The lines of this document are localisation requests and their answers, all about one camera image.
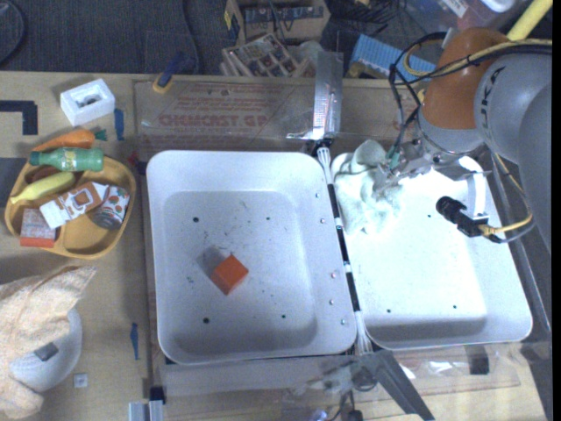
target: metal bracket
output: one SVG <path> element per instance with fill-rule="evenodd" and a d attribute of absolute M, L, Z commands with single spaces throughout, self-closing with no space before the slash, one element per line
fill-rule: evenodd
<path fill-rule="evenodd" d="M 380 350 L 373 354 L 364 355 L 360 360 L 360 365 L 365 367 L 376 382 L 379 382 L 386 389 L 387 393 L 405 413 L 418 415 L 423 421 L 435 420 L 390 351 Z"/>
<path fill-rule="evenodd" d="M 343 100 L 343 54 L 319 52 L 314 96 L 313 140 L 341 131 L 341 102 Z"/>
<path fill-rule="evenodd" d="M 129 421 L 164 421 L 163 401 L 129 403 Z"/>

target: tan cloth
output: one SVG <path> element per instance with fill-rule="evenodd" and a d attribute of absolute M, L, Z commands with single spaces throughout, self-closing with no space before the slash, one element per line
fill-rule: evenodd
<path fill-rule="evenodd" d="M 10 363 L 68 334 L 67 314 L 95 273 L 93 267 L 65 268 L 0 286 L 0 410 L 8 417 L 29 417 L 43 403 L 13 377 Z"/>

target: yellow pole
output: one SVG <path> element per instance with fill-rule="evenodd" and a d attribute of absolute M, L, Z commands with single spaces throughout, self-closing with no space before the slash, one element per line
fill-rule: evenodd
<path fill-rule="evenodd" d="M 552 5 L 553 0 L 534 0 L 510 29 L 507 37 L 510 40 L 526 39 Z"/>

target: orange block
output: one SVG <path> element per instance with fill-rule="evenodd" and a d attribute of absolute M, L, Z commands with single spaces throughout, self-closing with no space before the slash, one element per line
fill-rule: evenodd
<path fill-rule="evenodd" d="M 244 280 L 248 273 L 248 269 L 236 256 L 230 254 L 214 269 L 210 279 L 225 295 L 228 295 Z"/>
<path fill-rule="evenodd" d="M 19 234 L 19 245 L 54 248 L 56 230 L 46 223 L 39 209 L 25 208 Z"/>

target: banana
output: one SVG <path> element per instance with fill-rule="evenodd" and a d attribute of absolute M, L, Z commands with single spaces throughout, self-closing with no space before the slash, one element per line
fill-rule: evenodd
<path fill-rule="evenodd" d="M 52 195 L 61 190 L 68 189 L 74 185 L 76 178 L 72 172 L 60 172 L 50 175 L 47 178 L 40 179 L 29 184 L 23 191 L 16 196 L 12 196 L 10 201 L 12 204 L 20 200 L 32 201 L 43 196 Z"/>

